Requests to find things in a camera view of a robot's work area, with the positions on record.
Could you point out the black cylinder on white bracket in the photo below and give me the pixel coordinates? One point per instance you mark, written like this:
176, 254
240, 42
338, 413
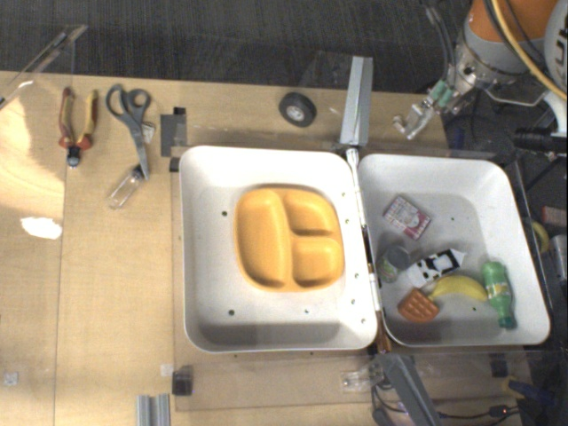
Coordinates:
534, 140

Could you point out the grey scissors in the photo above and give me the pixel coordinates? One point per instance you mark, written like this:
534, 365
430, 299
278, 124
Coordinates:
135, 127

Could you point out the white plastic tray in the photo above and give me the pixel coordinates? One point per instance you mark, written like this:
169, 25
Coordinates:
208, 260
488, 202

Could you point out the orange waffle biscuit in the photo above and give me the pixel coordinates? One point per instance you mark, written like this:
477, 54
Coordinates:
417, 306

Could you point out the red and yellow pliers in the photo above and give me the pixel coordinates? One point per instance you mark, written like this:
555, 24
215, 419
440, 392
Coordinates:
91, 118

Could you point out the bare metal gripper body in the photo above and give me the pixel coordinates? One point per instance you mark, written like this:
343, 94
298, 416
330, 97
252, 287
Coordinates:
468, 76

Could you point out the yellow banana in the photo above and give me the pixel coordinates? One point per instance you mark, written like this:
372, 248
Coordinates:
461, 286

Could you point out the orange divided plate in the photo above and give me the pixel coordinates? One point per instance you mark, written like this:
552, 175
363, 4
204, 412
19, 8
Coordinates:
262, 238

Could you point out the grey and green can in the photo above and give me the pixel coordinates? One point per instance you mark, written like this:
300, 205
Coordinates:
396, 257

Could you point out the clear plastic vial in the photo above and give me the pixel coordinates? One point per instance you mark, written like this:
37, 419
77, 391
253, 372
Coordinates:
124, 189

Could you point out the pink and white carton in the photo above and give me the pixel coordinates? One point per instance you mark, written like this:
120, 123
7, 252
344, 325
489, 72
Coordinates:
406, 217

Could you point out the black tape roll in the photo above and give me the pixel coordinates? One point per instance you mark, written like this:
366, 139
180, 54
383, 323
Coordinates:
297, 109

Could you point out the black and white carton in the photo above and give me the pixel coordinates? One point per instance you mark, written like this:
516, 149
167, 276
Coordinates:
432, 268

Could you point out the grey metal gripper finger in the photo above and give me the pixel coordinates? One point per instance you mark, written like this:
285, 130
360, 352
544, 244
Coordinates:
420, 120
400, 124

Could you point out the green plastic bottle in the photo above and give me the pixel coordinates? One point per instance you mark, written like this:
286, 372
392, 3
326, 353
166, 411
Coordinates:
498, 289

